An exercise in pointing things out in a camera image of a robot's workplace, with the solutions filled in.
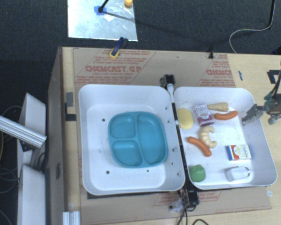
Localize orange sausage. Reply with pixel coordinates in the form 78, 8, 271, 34
213, 110, 239, 121
186, 136, 213, 158

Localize white plastic tray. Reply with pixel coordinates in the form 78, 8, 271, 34
78, 83, 186, 196
172, 86, 278, 191

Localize beige ice cream cone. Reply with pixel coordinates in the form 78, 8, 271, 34
207, 102, 229, 113

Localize white blue red carton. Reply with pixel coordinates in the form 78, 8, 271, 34
225, 144, 252, 162

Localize pink and white carton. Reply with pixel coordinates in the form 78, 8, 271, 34
192, 104, 214, 128

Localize beige croissant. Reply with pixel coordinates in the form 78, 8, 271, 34
198, 125, 218, 149

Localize white plastic cup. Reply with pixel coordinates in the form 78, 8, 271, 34
224, 165, 251, 183

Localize yellow toy potato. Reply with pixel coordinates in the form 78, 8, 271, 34
177, 108, 194, 130

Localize thin black and white rod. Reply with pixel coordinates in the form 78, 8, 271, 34
167, 83, 195, 196

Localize green toy pepper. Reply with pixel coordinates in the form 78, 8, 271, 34
189, 164, 207, 183

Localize blue divided plate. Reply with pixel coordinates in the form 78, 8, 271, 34
107, 111, 169, 169

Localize brown cardboard board red print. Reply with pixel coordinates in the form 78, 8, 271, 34
73, 47, 272, 217

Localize shiny metal floor plate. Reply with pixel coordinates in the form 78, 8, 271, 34
67, 0, 139, 42

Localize black block with thin wires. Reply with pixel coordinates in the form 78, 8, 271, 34
182, 186, 200, 208
160, 74, 177, 88

